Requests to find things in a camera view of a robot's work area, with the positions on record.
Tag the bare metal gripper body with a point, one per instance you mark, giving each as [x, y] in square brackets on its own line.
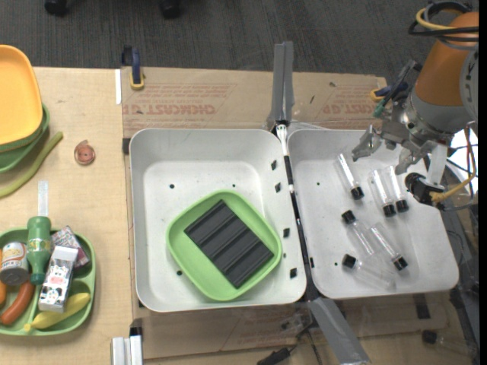
[412, 135]

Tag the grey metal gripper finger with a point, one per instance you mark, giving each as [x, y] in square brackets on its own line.
[366, 143]
[409, 160]

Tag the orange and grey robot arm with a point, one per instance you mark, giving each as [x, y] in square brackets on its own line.
[437, 74]

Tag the black block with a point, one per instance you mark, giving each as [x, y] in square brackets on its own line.
[274, 356]

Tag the pink patterned packet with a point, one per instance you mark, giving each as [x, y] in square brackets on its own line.
[72, 240]

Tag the brown cardboard board red print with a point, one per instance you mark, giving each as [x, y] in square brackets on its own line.
[236, 101]

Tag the white plastic tray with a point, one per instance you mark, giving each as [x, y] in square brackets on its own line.
[327, 226]
[160, 211]

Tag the orange carrot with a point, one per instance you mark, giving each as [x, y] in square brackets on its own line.
[2, 293]

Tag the black cylinder on white bracket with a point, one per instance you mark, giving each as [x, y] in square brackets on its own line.
[420, 188]

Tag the green bottle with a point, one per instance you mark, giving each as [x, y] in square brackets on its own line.
[38, 249]

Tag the thin black and white rod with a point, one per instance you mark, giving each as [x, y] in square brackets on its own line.
[291, 181]

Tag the green divided plate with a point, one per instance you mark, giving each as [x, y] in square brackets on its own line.
[81, 280]

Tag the clear plastic bottle black cap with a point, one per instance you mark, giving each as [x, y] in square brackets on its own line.
[379, 192]
[445, 342]
[371, 272]
[347, 173]
[359, 234]
[386, 243]
[395, 185]

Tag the red sausage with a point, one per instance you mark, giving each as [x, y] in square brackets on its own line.
[17, 304]

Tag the orange plate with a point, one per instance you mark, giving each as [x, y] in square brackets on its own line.
[17, 97]

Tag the yellow banana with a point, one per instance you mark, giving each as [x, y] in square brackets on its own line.
[64, 310]

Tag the small grey can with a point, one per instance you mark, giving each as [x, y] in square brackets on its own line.
[13, 264]

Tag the white cow print carton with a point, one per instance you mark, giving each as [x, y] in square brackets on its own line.
[57, 280]

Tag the black ribbed rack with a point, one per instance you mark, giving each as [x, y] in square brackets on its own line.
[228, 243]

